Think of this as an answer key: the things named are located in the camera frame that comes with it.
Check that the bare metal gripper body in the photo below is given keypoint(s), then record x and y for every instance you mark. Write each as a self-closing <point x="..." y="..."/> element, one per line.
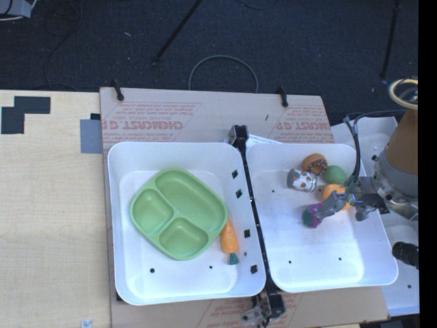
<point x="370" y="197"/>

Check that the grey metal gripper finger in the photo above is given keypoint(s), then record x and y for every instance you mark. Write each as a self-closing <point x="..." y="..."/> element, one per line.
<point x="334" y="205"/>
<point x="363" y="212"/>

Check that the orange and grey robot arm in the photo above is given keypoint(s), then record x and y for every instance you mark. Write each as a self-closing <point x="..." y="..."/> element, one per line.
<point x="403" y="142"/>

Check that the orange ball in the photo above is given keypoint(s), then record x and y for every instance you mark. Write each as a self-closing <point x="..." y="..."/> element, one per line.
<point x="330" y="190"/>

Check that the purple and green grapes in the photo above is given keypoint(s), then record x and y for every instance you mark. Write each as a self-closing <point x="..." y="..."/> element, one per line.
<point x="310" y="218"/>

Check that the green ball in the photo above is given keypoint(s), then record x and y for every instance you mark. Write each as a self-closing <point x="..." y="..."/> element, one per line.
<point x="334" y="174"/>

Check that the white can with orange print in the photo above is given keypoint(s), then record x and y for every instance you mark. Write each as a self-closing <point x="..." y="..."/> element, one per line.
<point x="304" y="180"/>

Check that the brown doughnut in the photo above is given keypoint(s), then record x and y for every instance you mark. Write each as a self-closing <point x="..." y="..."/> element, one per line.
<point x="312" y="162"/>

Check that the white plastic tray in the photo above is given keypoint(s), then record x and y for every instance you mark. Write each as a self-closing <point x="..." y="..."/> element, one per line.
<point x="307" y="251"/>
<point x="177" y="282"/>

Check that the thin black rod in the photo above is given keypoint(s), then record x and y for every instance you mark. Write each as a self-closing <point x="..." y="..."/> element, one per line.
<point x="255" y="210"/>

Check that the white paper sheet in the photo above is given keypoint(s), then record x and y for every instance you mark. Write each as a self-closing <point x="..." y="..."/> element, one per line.
<point x="263" y="139"/>

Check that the orange carrot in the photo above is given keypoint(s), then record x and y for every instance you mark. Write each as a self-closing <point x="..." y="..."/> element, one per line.
<point x="228" y="239"/>

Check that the brown cardboard board red print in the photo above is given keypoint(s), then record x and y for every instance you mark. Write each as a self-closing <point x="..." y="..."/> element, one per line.
<point x="211" y="121"/>

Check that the green divided plate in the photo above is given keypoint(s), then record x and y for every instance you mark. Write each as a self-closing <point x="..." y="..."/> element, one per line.
<point x="177" y="210"/>

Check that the black cylinder on white bracket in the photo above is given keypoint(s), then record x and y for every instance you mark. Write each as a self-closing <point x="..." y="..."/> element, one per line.
<point x="405" y="251"/>

